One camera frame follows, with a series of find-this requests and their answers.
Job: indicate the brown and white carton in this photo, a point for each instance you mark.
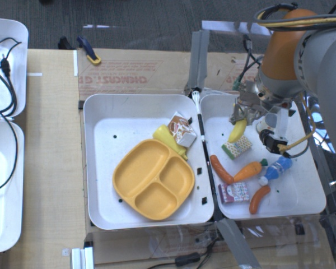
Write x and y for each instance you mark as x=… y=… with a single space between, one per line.
x=184 y=134

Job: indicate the blue bottle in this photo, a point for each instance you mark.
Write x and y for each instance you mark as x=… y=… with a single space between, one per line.
x=277 y=169

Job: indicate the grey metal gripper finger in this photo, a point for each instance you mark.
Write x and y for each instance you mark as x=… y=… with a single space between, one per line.
x=251 y=117
x=234 y=115

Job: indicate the yellow bottle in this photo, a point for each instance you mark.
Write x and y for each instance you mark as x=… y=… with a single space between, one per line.
x=165 y=134

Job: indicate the yellow banana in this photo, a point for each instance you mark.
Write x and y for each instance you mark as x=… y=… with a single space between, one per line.
x=236 y=132

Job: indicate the orange carrot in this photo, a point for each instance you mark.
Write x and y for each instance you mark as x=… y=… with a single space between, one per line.
x=247 y=171

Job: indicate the black cylinder on white bracket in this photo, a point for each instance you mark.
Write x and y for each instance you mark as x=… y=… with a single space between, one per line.
x=274 y=143

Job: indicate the yellow divided plate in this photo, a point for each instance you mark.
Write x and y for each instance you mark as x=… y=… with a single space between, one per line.
x=148 y=167

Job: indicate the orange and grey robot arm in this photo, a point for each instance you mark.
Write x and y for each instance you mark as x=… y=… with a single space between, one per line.
x=316 y=66

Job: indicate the brown cardboard board red print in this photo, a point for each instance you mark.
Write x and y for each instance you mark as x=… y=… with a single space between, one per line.
x=134 y=74

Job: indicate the purple and white carton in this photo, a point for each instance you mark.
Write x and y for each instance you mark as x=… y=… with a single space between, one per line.
x=233 y=192

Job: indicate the green and white packet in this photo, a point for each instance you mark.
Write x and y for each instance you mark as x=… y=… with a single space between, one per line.
x=236 y=147

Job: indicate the orange sausage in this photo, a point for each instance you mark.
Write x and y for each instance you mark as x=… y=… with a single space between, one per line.
x=259 y=199
x=221 y=169

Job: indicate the white plastic tray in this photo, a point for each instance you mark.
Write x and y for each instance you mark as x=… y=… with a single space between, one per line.
x=5 y=178
x=296 y=195
x=106 y=155
x=0 y=94

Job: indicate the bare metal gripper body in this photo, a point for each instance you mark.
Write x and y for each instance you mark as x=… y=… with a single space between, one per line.
x=252 y=97

